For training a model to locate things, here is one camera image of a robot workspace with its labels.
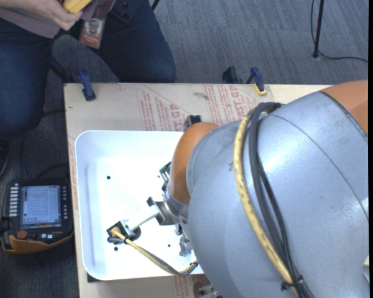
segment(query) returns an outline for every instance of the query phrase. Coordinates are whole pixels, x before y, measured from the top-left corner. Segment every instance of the black pole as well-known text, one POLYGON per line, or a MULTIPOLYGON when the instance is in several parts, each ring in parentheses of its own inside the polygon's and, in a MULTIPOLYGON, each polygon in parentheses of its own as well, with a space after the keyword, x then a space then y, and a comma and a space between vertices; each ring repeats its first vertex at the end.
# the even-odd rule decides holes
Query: black pole
POLYGON ((318 16, 318 26, 316 28, 316 38, 315 38, 315 49, 313 51, 312 56, 317 58, 319 56, 318 49, 319 49, 319 36, 321 34, 321 25, 322 25, 322 14, 323 14, 323 4, 325 0, 321 0, 319 6, 319 16, 318 16))

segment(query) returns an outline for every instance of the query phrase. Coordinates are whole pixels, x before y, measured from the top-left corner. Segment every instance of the jeans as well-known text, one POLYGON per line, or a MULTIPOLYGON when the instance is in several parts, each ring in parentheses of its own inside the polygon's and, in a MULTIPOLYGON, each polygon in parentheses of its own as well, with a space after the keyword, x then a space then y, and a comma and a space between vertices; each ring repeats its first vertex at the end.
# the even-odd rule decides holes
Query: jeans
MULTIPOLYGON (((52 46, 63 34, 79 37, 83 21, 54 39, 30 33, 0 18, 0 139, 13 140, 36 127, 44 112, 52 46)), ((175 64, 146 0, 125 23, 106 16, 99 50, 92 48, 120 82, 174 83, 175 64)))

